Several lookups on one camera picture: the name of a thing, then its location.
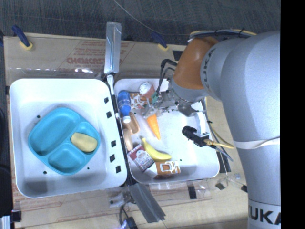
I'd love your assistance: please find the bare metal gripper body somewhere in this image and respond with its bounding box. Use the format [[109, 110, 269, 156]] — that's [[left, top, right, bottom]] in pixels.
[[158, 91, 200, 117]]

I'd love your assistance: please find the orange and white carton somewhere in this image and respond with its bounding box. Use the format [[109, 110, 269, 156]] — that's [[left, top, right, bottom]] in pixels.
[[129, 92, 153, 110], [154, 160, 182, 177]]

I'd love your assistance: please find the orange carrot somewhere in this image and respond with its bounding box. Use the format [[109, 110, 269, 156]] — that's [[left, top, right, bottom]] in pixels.
[[146, 113, 162, 141]]

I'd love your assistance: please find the brown toy bread roll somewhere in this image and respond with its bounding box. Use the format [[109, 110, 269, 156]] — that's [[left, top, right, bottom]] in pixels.
[[128, 111, 141, 135], [122, 127, 134, 152]]

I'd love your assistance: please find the blue bottle with white cap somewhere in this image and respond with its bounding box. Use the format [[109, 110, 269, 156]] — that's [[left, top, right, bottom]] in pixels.
[[117, 90, 132, 124]]

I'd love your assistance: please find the yellow banana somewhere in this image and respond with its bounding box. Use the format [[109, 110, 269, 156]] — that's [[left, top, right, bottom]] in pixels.
[[141, 137, 173, 162]]

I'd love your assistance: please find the red and white carton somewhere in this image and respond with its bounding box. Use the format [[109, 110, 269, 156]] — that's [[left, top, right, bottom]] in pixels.
[[127, 144, 155, 173]]

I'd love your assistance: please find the white plastic tray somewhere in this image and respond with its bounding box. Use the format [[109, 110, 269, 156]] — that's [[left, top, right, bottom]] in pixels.
[[9, 78, 128, 198], [113, 78, 220, 185]]

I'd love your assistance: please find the yellow toy potato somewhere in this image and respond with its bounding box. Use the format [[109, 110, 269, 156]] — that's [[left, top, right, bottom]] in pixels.
[[71, 132, 99, 153]]

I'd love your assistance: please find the blue divided plate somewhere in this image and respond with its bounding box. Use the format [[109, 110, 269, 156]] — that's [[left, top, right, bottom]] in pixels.
[[28, 107, 102, 176]]

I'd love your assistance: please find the brown cardboard board red print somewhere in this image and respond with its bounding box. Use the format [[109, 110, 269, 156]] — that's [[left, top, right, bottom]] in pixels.
[[3, 32, 249, 229]]

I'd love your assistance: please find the black cylinder on white bracket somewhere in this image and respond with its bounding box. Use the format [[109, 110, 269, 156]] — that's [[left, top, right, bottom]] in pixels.
[[182, 111, 211, 148]]

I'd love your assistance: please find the black block with thin wires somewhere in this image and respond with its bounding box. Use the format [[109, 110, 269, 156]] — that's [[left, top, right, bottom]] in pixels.
[[125, 217, 138, 229]]

